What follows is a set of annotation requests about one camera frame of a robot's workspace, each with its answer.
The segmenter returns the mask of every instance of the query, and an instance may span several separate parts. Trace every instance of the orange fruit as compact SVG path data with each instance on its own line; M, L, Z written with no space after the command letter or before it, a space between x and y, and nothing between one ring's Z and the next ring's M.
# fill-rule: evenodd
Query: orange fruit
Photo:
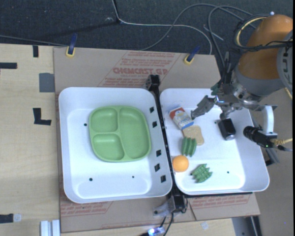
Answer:
M189 160L184 155L178 155L173 159L173 169L176 172L184 172L189 167Z

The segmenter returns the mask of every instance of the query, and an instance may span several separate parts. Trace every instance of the cardboard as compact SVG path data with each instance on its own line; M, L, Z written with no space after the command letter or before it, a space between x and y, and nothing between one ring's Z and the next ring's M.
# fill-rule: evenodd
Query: cardboard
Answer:
M76 48L69 58L65 51L65 47L54 48L61 232L159 225L163 217L155 216L153 209L165 203L166 197L76 204L65 196L58 96L68 87L144 88L149 74L160 76L160 91L210 88L220 79L214 56L195 55L186 65L187 54ZM186 213L177 214L174 223L260 214L254 193L189 198L188 202Z

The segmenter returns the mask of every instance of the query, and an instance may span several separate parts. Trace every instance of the yellow clip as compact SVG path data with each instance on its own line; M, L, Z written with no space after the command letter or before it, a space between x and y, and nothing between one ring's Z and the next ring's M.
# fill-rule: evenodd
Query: yellow clip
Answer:
M65 51L65 55L68 57L68 58L73 58L75 54L75 48L73 48L73 52L72 54L69 54L69 46L67 47L67 50Z
M186 65L190 65L190 64L193 62L193 60L195 59L195 58L192 58L190 61L188 61L187 59L188 59L189 56L190 56L190 55L187 55L187 56L185 57L185 59L183 60L183 62L184 62Z

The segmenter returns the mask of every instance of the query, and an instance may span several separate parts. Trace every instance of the tray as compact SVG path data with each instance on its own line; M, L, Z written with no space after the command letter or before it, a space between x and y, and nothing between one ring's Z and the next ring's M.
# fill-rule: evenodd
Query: tray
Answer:
M183 134L170 118L169 111L181 106L190 115L203 97L211 97L210 94L211 90L198 88L169 88L161 93L160 102L172 159L181 154ZM249 111L242 109L230 114L236 129L236 138L231 141L225 141L220 133L220 114L220 108L214 106L205 115L194 119L194 125L200 126L205 142L197 146L192 157L188 157L188 170L175 173L177 187L187 195L265 190L269 185L269 176L261 148L242 133L246 126L253 126ZM201 164L206 164L212 176L196 183L191 173Z
M148 123L144 114L129 106L108 106L91 112L88 120L94 153L108 162L130 162L151 150Z
M89 116L97 108L128 106L147 121L151 149L131 162L106 162L93 152ZM59 95L63 186L75 203L160 197L172 188L154 96L142 88L66 88Z

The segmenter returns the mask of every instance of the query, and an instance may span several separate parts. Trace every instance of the orange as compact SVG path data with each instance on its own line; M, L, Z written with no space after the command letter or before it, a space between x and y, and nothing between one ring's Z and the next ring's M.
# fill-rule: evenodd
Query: orange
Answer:
M178 155L173 159L173 169L176 172L184 172L189 167L189 160L184 155Z

